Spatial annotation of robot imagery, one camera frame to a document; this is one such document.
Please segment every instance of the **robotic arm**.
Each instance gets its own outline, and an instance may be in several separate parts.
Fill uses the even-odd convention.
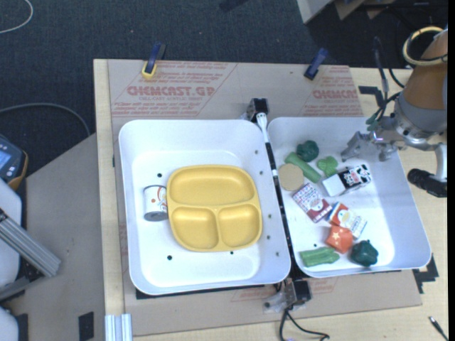
[[[412,41],[426,32],[437,33],[420,60],[410,57]],[[362,147],[374,144],[380,150],[380,161],[386,161],[398,149],[408,146],[434,151],[435,174],[412,169],[408,180],[437,197],[447,197],[447,145],[430,144],[428,139],[447,129],[447,57],[448,30],[427,27],[414,32],[403,46],[406,61],[415,65],[403,91],[386,99],[383,107],[367,120],[369,133],[359,131],[341,153],[343,161],[357,156]],[[384,117],[385,105],[395,101],[393,113]]]

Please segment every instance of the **yellow divided plate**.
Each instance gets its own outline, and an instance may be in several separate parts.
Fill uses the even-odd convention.
[[[189,166],[166,189],[174,237],[193,251],[232,251],[261,236],[262,214],[250,175],[234,166]]]

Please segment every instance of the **white can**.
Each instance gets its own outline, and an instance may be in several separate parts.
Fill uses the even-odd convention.
[[[145,215],[147,221],[162,221],[168,219],[168,203],[166,187],[150,185],[144,188]]]

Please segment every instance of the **black floor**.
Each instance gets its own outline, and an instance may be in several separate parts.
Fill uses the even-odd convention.
[[[404,67],[399,50],[412,29],[448,23],[448,0],[398,0],[396,9],[374,19],[356,11],[344,21],[330,4],[307,25],[296,0],[29,1],[30,22],[0,33],[0,134],[29,154],[28,174],[87,133],[59,108],[2,110],[39,102],[63,105],[95,132],[95,58],[147,59],[160,40],[168,60],[310,63],[325,47],[325,63],[375,67],[372,47],[378,36],[387,65]],[[27,16],[25,1],[0,0],[0,31]]]

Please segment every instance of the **green toy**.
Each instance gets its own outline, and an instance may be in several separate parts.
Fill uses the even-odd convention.
[[[307,177],[313,183],[317,183],[321,179],[321,175],[316,172],[308,163],[301,160],[300,157],[294,152],[290,153],[284,159],[284,162],[298,166],[304,172],[305,177]]]
[[[300,251],[299,255],[307,267],[319,264],[332,264],[340,259],[340,255],[335,253],[333,247],[320,247],[314,250]]]
[[[319,147],[315,141],[307,140],[303,144],[297,146],[296,154],[301,160],[311,162],[316,159],[319,155]]]
[[[331,177],[334,174],[337,174],[336,166],[338,162],[333,156],[328,156],[325,159],[319,159],[316,166],[324,172],[326,177]]]
[[[378,251],[369,241],[362,240],[353,246],[350,259],[363,266],[371,266],[378,262]]]

